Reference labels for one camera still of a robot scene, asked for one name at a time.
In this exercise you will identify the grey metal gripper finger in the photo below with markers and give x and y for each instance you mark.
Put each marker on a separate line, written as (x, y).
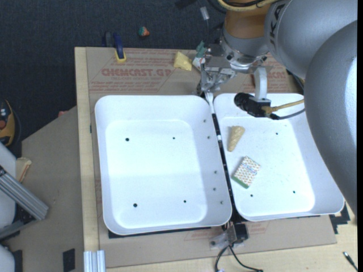
(206, 83)
(219, 81)

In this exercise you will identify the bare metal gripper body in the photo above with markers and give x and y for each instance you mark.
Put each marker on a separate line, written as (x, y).
(219, 62)

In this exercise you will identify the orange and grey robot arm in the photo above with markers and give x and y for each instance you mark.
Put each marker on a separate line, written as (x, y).
(317, 75)

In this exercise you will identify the white and red small carton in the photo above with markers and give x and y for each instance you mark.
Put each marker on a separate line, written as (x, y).
(198, 61)

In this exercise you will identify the yellow cheese wedge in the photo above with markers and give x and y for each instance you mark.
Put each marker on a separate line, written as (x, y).
(183, 61)

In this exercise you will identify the cream ice cream cone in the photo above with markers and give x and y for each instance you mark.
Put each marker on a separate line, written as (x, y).
(234, 138)

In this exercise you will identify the brown cardboard board red print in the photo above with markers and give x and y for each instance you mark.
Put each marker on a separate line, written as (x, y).
(141, 75)

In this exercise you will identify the red and green toy strawberry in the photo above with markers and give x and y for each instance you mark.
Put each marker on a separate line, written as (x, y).
(143, 31)

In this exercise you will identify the white patterned small carton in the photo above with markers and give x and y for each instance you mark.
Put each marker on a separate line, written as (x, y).
(246, 171)

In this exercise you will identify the white plastic tray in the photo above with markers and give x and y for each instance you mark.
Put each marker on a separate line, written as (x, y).
(283, 166)
(158, 166)

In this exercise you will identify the beige toy sandwich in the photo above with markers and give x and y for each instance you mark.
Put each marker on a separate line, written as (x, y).
(23, 169)

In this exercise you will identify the black cylinder on white bracket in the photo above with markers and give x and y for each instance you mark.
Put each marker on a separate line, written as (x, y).
(252, 103)

